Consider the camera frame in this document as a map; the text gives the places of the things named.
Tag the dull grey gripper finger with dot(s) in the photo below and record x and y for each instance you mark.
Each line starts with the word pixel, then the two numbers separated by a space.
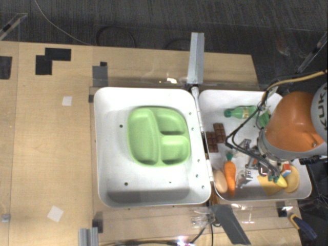
pixel 246 144
pixel 245 176

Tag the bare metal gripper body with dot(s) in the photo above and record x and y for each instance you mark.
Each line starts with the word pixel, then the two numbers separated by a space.
pixel 265 164

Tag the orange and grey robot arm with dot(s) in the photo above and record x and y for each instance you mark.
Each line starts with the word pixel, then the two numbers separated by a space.
pixel 289 119

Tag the orange carrot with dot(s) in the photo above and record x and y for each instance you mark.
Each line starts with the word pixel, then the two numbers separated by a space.
pixel 229 174

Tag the red white blue carton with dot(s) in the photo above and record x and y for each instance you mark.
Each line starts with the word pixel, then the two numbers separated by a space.
pixel 286 169

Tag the yellow cheese wedge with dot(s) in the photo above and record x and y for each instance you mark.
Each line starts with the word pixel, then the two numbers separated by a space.
pixel 267 187

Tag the beige bread roll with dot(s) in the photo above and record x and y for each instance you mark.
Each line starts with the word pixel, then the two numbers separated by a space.
pixel 221 182

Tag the green leafy toy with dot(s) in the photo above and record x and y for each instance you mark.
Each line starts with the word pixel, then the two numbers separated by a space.
pixel 263 120

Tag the brown chocolate bar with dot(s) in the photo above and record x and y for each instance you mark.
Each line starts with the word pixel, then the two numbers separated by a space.
pixel 212 143
pixel 220 133

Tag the tan round biscuit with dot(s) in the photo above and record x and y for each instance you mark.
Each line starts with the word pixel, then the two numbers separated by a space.
pixel 293 179

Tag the green plastic bottle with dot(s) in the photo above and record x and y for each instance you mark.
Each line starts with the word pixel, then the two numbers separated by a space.
pixel 237 112

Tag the white plastic tray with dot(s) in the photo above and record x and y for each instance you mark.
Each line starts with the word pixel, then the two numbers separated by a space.
pixel 112 142
pixel 241 99

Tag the green divided plate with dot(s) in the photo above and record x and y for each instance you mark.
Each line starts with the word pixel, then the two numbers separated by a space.
pixel 143 134

